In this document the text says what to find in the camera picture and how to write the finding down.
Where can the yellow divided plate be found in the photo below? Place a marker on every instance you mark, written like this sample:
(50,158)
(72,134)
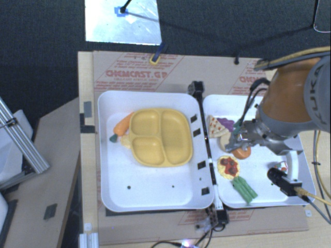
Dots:
(160,136)

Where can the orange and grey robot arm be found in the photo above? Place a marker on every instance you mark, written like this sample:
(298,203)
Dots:
(289,97)

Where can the orange bun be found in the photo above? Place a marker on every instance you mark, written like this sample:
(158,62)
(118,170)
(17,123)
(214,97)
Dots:
(243,154)

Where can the black cylinder on white bracket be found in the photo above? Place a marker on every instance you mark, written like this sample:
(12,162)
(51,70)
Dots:
(280,179)

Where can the pizza slice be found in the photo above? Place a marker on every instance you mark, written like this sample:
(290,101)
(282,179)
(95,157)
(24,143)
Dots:
(215,128)

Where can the brown cardboard board red print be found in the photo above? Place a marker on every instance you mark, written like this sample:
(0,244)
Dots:
(165,74)

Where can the green asparagus bunch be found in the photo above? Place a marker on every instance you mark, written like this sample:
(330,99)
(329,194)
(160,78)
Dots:
(245,190)

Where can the beige bread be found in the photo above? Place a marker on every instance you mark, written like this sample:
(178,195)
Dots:
(224,141)

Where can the purple grapes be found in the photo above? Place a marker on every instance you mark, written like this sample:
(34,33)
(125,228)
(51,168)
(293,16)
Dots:
(226,123)

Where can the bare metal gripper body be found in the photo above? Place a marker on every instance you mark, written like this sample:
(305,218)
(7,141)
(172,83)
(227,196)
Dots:
(261,134)

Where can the thin black and white rod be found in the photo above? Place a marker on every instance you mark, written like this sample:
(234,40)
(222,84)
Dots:
(207,141)

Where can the spaghetti with red meatballs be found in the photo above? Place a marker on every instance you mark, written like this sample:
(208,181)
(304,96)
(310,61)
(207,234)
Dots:
(228,167)

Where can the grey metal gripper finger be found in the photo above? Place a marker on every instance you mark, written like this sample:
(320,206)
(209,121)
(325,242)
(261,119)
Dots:
(232,144)
(246,145)

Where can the white plastic tray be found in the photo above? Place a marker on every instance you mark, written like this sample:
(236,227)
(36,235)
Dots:
(155,187)
(261,169)

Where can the pale yellow toy food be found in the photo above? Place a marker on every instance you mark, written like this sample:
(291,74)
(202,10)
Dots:
(126,141)

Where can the orange carrot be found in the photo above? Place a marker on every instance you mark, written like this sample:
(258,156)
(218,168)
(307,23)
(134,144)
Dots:
(122,125)

